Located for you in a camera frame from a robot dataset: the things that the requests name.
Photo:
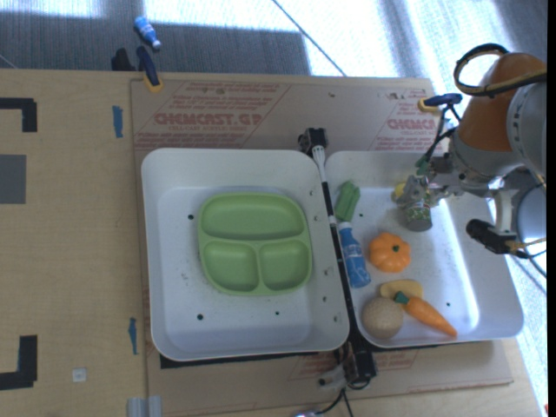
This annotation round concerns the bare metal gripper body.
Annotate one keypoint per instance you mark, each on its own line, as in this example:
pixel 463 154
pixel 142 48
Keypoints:
pixel 452 176

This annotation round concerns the brown cardboard board red print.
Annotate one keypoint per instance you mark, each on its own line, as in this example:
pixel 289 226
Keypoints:
pixel 243 115

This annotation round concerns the black cylinder on white bracket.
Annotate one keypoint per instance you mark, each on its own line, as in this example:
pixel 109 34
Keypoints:
pixel 486 233

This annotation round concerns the blue bottle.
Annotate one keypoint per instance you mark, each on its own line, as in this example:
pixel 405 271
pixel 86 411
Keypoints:
pixel 354 254
pixel 147 31

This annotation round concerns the green toy vegetable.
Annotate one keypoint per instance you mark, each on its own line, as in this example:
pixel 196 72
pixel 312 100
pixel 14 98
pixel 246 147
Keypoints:
pixel 346 200

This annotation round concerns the white plastic tray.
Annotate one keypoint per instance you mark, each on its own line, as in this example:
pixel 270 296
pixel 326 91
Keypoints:
pixel 460 276
pixel 182 276

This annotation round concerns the thin black and white rod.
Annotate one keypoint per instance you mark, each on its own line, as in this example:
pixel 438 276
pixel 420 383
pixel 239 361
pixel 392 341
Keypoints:
pixel 331 215

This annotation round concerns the orange pumpkin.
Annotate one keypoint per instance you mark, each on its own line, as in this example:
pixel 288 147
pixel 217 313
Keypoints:
pixel 388 252

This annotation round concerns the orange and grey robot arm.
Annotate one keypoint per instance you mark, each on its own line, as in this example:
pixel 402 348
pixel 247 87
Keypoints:
pixel 491 115

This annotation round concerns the orange carrot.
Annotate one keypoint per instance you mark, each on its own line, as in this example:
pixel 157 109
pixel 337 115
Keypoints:
pixel 428 314

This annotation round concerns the yellow toy fruit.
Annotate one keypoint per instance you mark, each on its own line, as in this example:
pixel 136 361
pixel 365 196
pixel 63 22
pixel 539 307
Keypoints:
pixel 399 191

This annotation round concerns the small green printed can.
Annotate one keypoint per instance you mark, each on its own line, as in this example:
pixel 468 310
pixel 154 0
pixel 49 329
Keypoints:
pixel 419 219

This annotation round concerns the yellow cheese slice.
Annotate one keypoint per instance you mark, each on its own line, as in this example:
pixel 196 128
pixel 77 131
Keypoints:
pixel 406 287

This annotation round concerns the green divided plate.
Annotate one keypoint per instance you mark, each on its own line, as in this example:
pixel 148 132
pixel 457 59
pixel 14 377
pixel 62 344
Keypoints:
pixel 254 243

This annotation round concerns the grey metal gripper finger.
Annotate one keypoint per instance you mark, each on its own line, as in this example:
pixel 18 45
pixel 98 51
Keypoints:
pixel 408 191
pixel 423 189

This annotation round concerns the beige ball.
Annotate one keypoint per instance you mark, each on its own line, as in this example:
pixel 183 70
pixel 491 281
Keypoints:
pixel 382 317

